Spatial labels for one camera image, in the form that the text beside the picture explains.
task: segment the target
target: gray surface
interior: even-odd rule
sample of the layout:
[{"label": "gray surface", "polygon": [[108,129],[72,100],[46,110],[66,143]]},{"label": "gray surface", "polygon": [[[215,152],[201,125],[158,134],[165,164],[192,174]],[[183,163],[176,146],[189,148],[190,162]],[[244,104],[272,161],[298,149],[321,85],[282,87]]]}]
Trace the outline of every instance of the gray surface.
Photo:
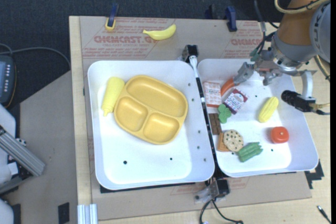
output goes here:
[{"label": "gray surface", "polygon": [[58,223],[58,206],[70,203],[77,219],[75,136],[71,73],[67,72],[20,104],[20,136],[46,168],[4,198],[21,204],[22,224]]}]

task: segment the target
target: yellow plate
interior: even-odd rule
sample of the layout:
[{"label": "yellow plate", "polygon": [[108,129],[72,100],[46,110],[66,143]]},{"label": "yellow plate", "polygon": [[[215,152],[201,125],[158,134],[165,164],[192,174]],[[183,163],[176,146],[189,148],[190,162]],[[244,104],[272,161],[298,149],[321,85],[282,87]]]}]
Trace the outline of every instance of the yellow plate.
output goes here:
[{"label": "yellow plate", "polygon": [[188,111],[184,94],[144,75],[131,78],[114,108],[117,124],[153,144],[166,144],[178,135]]}]

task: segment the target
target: blue clamp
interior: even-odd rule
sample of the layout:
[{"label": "blue clamp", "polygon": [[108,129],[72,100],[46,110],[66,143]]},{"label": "blue clamp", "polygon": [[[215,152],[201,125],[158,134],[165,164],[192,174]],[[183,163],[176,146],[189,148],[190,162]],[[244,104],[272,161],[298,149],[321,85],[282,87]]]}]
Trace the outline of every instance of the blue clamp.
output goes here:
[{"label": "blue clamp", "polygon": [[115,21],[115,17],[118,13],[118,9],[119,9],[119,4],[118,3],[113,3],[112,4],[112,10],[111,10],[111,14],[110,17],[107,18],[106,23],[105,23],[105,29],[107,31],[112,31],[114,30],[114,27],[116,26],[116,21]]},{"label": "blue clamp", "polygon": [[233,6],[228,6],[225,9],[225,18],[229,20],[226,23],[227,27],[229,28],[229,31],[230,32],[237,31],[237,26],[236,26],[236,10],[235,10],[235,8]]}]

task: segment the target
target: black device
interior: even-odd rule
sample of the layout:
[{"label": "black device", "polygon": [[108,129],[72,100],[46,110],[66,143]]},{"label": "black device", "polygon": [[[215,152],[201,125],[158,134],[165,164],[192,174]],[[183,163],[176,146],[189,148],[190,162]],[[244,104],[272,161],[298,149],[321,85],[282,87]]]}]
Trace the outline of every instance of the black device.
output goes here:
[{"label": "black device", "polygon": [[12,57],[0,55],[0,103],[7,103],[15,85],[15,66]]}]

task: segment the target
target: banana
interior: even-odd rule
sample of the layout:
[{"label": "banana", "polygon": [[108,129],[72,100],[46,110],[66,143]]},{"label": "banana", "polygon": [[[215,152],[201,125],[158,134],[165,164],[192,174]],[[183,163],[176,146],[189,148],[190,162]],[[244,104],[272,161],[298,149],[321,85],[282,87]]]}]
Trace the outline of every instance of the banana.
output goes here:
[{"label": "banana", "polygon": [[162,40],[172,37],[175,34],[176,25],[172,24],[170,27],[164,30],[154,30],[154,31],[147,31],[144,30],[143,33],[149,35],[151,38],[155,40]]}]

